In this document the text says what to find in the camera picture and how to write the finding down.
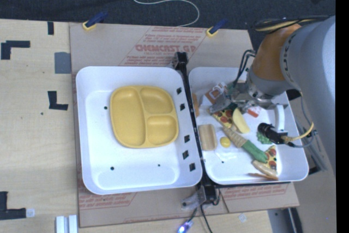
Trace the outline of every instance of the yellow plate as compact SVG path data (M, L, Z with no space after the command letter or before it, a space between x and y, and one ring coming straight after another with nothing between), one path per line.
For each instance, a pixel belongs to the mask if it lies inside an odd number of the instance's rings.
M178 136L175 105L159 87L118 88L110 98L110 117L116 139L126 147L165 146Z

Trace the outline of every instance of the toy pizza slice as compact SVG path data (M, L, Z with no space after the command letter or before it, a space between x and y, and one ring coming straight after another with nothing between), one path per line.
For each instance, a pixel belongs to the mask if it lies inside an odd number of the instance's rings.
M267 175L269 178L278 180L277 164L276 164L276 146L273 145L266 150L266 155L268 157L266 163L254 160L252 165L263 174Z
M227 128L231 128L233 125L233 111L230 109L215 112L212 116Z

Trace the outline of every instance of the white cable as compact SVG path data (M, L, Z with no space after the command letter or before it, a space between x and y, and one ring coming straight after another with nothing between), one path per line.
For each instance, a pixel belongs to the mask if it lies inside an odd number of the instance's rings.
M189 26L189 25L192 25L193 23L197 22L199 17L200 17L200 11L198 9L198 7L191 1L188 1L188 0L161 0L161 1L156 1L156 2L140 2L138 0L133 0L134 2L138 3L138 4L143 4L143 5L153 5L153 4L160 4L160 3L164 3L164 2L170 2L170 1L182 1L182 2L186 2L186 3L189 3L191 4L192 6L194 6L194 8L196 9L197 11L197 17L194 21L190 22L190 23L187 23L185 25L181 25L179 27L183 27L183 26Z

